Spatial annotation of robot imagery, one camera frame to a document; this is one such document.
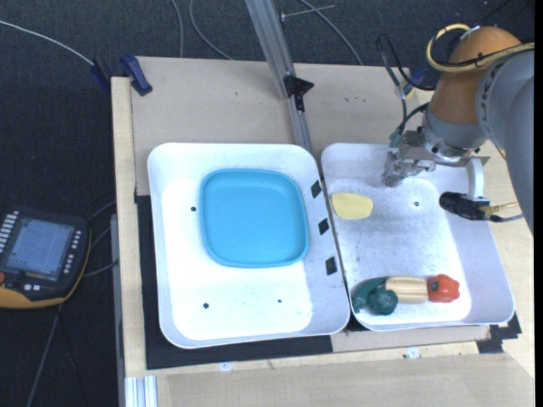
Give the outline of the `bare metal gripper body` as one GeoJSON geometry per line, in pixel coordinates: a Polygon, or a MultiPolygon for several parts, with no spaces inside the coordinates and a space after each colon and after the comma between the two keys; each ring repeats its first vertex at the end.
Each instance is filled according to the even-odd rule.
{"type": "Polygon", "coordinates": [[[431,130],[396,130],[389,137],[389,172],[432,171],[437,164],[458,164],[472,153],[458,148],[431,130]]]}

